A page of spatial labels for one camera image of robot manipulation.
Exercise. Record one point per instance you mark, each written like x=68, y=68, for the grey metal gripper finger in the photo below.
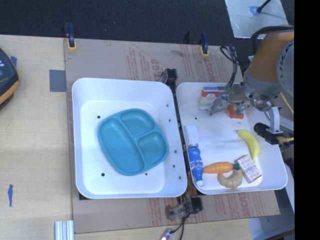
x=217, y=106
x=242, y=109

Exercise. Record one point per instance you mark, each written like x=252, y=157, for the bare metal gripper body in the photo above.
x=240, y=96

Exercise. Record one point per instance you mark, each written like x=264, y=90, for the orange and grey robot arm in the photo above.
x=267, y=59

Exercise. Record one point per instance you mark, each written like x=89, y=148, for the orange red small block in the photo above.
x=232, y=112

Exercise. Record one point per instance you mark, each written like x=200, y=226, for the orange and white packet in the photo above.
x=208, y=99

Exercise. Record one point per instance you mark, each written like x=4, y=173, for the white plastic tray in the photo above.
x=90, y=184
x=220, y=139

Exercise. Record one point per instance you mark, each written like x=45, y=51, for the yellow banana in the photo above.
x=251, y=141

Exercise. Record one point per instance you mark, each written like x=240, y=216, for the blue plastic bottle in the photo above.
x=195, y=161

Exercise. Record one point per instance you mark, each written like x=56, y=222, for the orange carrot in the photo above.
x=218, y=167

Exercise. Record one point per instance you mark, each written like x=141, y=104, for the red and white carton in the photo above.
x=250, y=170

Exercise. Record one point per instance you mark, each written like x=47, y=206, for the beige croissant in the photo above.
x=230, y=181

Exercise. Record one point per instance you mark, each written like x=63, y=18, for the blue divided plate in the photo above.
x=125, y=144

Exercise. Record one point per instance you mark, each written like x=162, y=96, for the brown cardboard board red print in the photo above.
x=110, y=59

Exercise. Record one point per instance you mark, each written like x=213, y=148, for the black cylinder on white bracket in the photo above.
x=271, y=134

